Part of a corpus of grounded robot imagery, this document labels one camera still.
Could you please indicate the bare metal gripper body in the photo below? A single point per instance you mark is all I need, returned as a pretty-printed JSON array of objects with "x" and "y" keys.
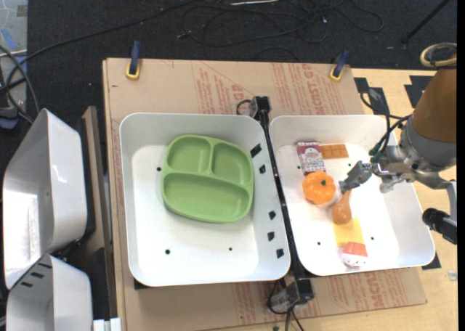
[{"x": 417, "y": 168}]

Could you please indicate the green divided plate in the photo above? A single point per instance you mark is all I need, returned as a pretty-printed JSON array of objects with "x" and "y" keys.
[{"x": 207, "y": 191}]

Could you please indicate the brown cardboard board red print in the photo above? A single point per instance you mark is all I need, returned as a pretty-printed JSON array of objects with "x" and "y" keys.
[{"x": 163, "y": 90}]

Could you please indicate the tan toy drumstick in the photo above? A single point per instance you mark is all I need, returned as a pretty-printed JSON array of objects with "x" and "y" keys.
[{"x": 341, "y": 213}]

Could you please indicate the small red and white carton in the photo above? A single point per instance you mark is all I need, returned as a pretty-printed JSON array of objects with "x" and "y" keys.
[{"x": 310, "y": 158}]

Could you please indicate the black cylinder on white bracket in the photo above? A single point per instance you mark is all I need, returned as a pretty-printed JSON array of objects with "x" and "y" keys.
[{"x": 441, "y": 222}]

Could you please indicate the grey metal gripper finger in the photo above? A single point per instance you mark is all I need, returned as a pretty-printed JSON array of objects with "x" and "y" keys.
[
  {"x": 389, "y": 183},
  {"x": 356, "y": 176}
]

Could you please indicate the orange biscuit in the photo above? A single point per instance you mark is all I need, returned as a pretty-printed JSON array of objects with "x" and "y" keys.
[{"x": 334, "y": 151}]

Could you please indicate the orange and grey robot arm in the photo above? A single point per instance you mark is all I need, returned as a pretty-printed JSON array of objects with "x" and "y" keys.
[{"x": 436, "y": 104}]

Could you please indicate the orange pumpkin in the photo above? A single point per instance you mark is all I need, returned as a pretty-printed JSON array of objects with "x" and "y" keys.
[{"x": 319, "y": 188}]

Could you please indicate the yellow cheese slice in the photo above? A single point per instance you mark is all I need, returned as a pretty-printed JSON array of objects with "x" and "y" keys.
[{"x": 350, "y": 233}]

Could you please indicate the orange and white cupcake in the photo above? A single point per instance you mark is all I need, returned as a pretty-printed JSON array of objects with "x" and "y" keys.
[{"x": 354, "y": 254}]

